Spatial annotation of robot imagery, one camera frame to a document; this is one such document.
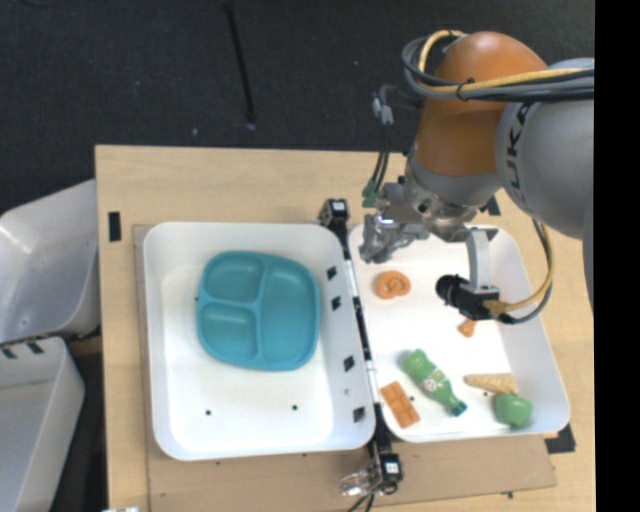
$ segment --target green bottle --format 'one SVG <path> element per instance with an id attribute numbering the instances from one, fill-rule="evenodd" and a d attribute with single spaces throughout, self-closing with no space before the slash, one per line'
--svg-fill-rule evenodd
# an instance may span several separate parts
<path id="1" fill-rule="evenodd" d="M 467 405 L 453 394 L 449 378 L 427 358 L 424 351 L 417 349 L 411 352 L 402 361 L 402 369 L 428 397 L 440 402 L 454 416 L 460 416 L 467 410 Z"/>

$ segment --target white tray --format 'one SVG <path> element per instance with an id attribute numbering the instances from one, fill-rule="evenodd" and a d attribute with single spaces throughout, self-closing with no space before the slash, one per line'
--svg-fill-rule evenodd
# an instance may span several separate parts
<path id="1" fill-rule="evenodd" d="M 369 344 L 380 387 L 393 381 L 413 398 L 422 420 L 400 428 L 388 407 L 385 422 L 399 438 L 410 442 L 468 439 L 525 433 L 555 433 L 569 421 L 569 402 L 556 362 L 539 316 L 517 325 L 492 320 L 477 324 L 471 338 L 458 326 L 463 317 L 456 308 L 446 306 L 435 291 L 437 280 L 445 274 L 469 277 L 464 243 L 445 243 L 436 236 L 416 241 L 396 251 L 383 264 L 367 264 L 359 257 L 362 226 L 349 237 L 349 250 L 362 301 Z M 531 287 L 518 248 L 511 236 L 500 230 L 490 242 L 491 280 L 507 302 L 531 295 Z M 381 272 L 398 270 L 411 281 L 411 292 L 392 300 L 379 298 L 373 283 Z M 455 394 L 468 408 L 459 417 L 427 398 L 401 371 L 403 355 L 421 348 L 450 378 Z M 518 429 L 498 423 L 492 396 L 468 386 L 463 376 L 471 373 L 511 372 L 519 394 L 533 404 L 529 423 Z"/>
<path id="2" fill-rule="evenodd" d="M 316 277 L 322 303 L 318 347 L 301 368 L 230 366 L 198 341 L 196 296 L 206 263 L 228 250 L 293 259 Z M 144 239 L 152 423 L 156 441 L 182 460 L 353 449 L 373 434 L 342 248 L 316 225 L 166 223 Z M 329 279 L 328 269 L 337 274 Z M 340 298 L 335 311 L 332 302 Z M 353 367 L 345 371 L 345 359 Z M 354 411 L 362 410 L 363 417 Z"/>

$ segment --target table surface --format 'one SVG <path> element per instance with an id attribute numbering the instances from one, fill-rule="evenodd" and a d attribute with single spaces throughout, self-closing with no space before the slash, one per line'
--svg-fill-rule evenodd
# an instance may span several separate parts
<path id="1" fill-rule="evenodd" d="M 360 192 L 376 158 L 362 152 L 96 147 L 110 507 L 207 510 L 215 500 L 216 510 L 329 511 L 353 504 L 339 496 L 335 478 L 366 460 L 359 450 L 184 463 L 157 447 L 148 423 L 135 229 L 167 221 L 311 222 L 327 198 L 346 199 L 351 222 L 360 223 Z M 389 181 L 403 174 L 404 163 L 402 155 L 392 155 Z M 479 214 L 474 223 L 511 234 L 535 287 L 544 280 L 546 261 L 530 219 L 504 191 L 496 198 L 502 214 Z M 437 500 L 444 512 L 595 510 L 594 332 L 582 244 L 555 232 L 552 241 L 556 277 L 541 315 L 571 404 L 576 451 L 549 457 L 540 436 L 400 443 L 407 477 L 395 495 L 376 499 L 376 507 L 434 510 Z"/>

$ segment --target dark floor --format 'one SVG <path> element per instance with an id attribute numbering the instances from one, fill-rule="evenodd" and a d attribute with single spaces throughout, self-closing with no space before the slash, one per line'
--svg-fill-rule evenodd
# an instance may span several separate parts
<path id="1" fill-rule="evenodd" d="M 0 214 L 92 178 L 96 144 L 378 150 L 374 91 L 442 28 L 511 35 L 546 62 L 595 56 L 595 0 L 236 0 L 257 124 L 247 127 L 221 1 L 0 2 Z M 418 114 L 395 111 L 391 149 Z M 99 356 L 57 512 L 104 505 Z"/>

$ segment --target teal plate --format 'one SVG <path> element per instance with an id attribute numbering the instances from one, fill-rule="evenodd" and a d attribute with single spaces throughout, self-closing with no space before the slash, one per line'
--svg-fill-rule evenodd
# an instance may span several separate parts
<path id="1" fill-rule="evenodd" d="M 198 338 L 225 363 L 257 370 L 295 370 L 313 356 L 320 292 L 300 263 L 249 251 L 214 257 L 200 280 Z"/>

